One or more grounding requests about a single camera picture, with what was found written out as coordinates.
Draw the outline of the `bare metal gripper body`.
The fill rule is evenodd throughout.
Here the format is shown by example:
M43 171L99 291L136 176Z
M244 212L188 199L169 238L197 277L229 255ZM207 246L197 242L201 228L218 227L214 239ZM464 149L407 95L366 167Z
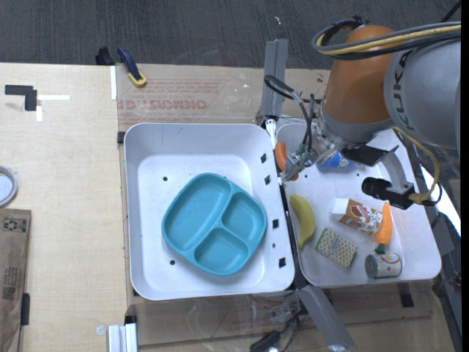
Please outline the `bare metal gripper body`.
M322 170L340 170L347 168L347 159L325 137L316 130L306 133L296 150L287 158L298 161L299 172L317 165Z

